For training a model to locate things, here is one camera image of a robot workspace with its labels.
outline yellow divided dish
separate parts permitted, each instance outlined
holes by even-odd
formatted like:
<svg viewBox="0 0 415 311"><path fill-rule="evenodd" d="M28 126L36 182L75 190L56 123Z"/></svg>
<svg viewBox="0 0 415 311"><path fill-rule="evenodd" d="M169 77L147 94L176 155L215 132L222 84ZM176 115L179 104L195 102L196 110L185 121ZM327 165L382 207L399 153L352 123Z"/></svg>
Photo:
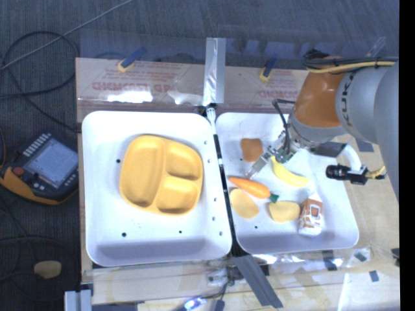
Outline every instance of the yellow divided dish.
<svg viewBox="0 0 415 311"><path fill-rule="evenodd" d="M203 163L183 143L155 135L135 138L127 148L119 190L139 209L158 214L185 214L199 201Z"/></svg>

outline carrot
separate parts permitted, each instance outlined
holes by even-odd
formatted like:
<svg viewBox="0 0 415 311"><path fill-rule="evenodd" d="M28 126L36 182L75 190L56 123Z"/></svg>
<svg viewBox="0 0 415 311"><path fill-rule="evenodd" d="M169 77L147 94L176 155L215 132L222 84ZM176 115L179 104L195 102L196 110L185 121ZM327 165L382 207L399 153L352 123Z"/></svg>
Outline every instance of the carrot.
<svg viewBox="0 0 415 311"><path fill-rule="evenodd" d="M254 197L262 199L271 198L274 203L277 200L276 198L278 198L278 196L271 194L270 189L266 185L260 182L251 181L250 179L237 178L235 176L230 176L229 180Z"/></svg>

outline banana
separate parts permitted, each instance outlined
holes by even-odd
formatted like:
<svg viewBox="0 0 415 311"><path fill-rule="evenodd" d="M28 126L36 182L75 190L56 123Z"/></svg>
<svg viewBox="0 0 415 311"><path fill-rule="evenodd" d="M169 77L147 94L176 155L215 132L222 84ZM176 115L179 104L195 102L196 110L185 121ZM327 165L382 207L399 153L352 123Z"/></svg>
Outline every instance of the banana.
<svg viewBox="0 0 415 311"><path fill-rule="evenodd" d="M306 177L290 172L282 163L276 161L274 156L271 157L271 162L274 174L285 183L294 185L295 187L303 187L309 182L309 179Z"/></svg>

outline device screen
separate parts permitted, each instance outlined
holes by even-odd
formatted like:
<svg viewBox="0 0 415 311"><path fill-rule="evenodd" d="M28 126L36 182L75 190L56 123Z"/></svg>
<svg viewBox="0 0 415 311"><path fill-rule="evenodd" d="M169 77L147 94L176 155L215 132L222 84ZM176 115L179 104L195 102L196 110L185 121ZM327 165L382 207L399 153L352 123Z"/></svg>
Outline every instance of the device screen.
<svg viewBox="0 0 415 311"><path fill-rule="evenodd" d="M29 160L23 168L59 188L78 165L78 154L59 143L49 139L42 149Z"/></svg>

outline multimeter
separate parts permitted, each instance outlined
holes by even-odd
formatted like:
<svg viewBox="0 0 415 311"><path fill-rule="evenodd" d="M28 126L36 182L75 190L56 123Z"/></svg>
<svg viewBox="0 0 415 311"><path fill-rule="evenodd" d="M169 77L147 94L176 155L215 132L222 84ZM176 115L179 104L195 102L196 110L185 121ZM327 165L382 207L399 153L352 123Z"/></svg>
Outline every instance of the multimeter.
<svg viewBox="0 0 415 311"><path fill-rule="evenodd" d="M43 132L5 158L0 166L0 184L28 200L57 205L78 190L78 153L52 132Z"/></svg>

